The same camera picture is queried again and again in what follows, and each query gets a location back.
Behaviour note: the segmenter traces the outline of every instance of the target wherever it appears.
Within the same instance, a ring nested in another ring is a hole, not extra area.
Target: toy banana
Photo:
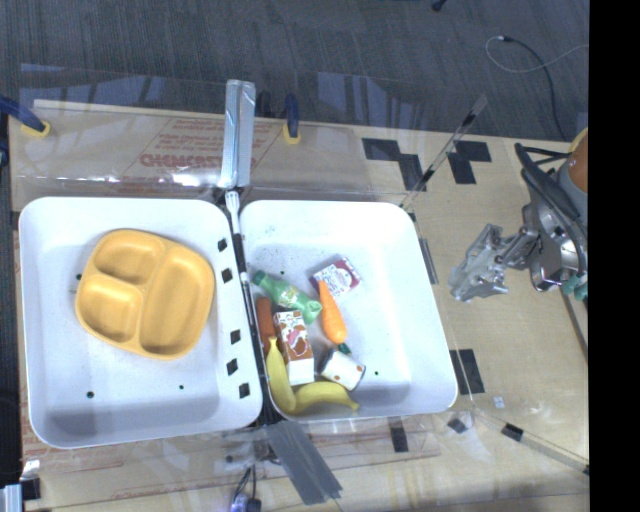
[[[273,401],[278,408],[285,414],[292,414],[296,408],[296,397],[289,384],[289,376],[284,365],[284,359],[282,359],[282,354],[276,346],[276,341],[277,338],[275,336],[269,336],[271,348],[266,359],[269,388],[271,389]]]
[[[354,411],[360,407],[349,398],[347,390],[336,382],[311,382],[298,388],[294,394],[295,410],[293,414],[300,414],[307,407],[319,402],[330,402],[346,405]]]

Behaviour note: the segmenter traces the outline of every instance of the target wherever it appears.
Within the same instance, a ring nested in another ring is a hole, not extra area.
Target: green bottle
[[[322,310],[322,304],[317,300],[285,281],[269,277],[262,270],[255,273],[252,282],[269,293],[271,300],[279,306],[300,310],[307,325],[313,323]]]

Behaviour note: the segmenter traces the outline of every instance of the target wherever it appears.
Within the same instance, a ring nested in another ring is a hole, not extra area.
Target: orange tray
[[[75,310],[97,338],[169,360],[198,342],[214,292],[213,269],[200,254],[152,233],[119,229],[93,250]]]

